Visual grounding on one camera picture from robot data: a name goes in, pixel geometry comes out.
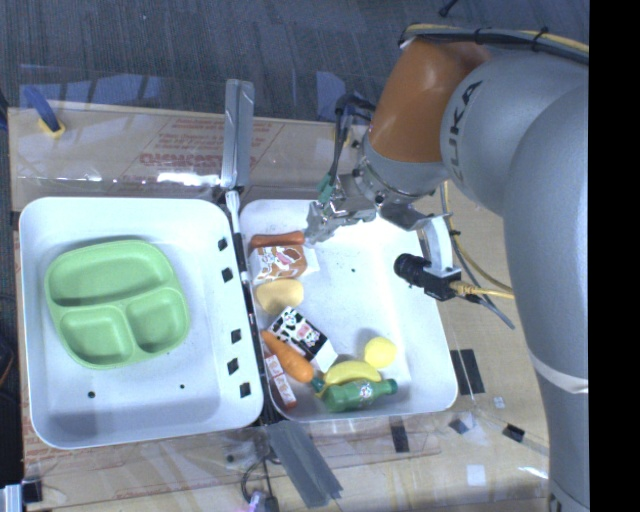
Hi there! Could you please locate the black and white cow carton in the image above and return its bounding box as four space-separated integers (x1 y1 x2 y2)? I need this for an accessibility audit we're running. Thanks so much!
265 305 339 374

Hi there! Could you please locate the yellow lemon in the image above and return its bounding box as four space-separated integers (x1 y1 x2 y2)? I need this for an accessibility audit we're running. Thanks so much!
363 335 399 371

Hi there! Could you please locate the small red and white carton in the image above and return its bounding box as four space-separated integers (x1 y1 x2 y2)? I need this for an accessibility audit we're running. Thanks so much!
263 353 299 411

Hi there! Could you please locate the white packet with orange print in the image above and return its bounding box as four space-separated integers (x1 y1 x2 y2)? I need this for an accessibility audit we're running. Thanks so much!
247 244 322 287

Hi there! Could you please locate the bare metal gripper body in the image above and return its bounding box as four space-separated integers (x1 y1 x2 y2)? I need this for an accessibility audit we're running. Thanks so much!
307 172 387 226

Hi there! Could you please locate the yellow banana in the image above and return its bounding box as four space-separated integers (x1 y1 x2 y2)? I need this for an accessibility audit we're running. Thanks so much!
315 359 383 399

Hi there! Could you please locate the orange carrot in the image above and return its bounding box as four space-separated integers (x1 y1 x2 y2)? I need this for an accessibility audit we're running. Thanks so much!
259 329 316 385

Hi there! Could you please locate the green plastic bottle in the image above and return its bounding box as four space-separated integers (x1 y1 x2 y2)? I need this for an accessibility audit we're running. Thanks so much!
310 376 400 414

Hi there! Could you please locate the brown cardboard board red print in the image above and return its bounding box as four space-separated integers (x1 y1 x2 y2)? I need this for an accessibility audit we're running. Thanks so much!
7 102 551 512

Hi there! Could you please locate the green divided plate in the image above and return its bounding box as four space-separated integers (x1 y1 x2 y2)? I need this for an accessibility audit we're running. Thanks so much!
43 238 192 372

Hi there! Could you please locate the beige potato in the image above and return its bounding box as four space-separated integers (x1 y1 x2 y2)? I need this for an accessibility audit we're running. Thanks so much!
254 278 306 317

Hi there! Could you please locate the white plastic tray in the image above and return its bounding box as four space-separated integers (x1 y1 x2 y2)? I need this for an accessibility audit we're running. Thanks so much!
238 198 459 424
18 195 265 450

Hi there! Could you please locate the brown sausage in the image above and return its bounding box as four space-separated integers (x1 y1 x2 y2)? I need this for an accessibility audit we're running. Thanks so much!
249 230 307 250

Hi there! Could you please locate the black cylinder on white bracket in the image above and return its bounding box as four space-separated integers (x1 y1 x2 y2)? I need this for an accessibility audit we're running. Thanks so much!
379 202 464 302

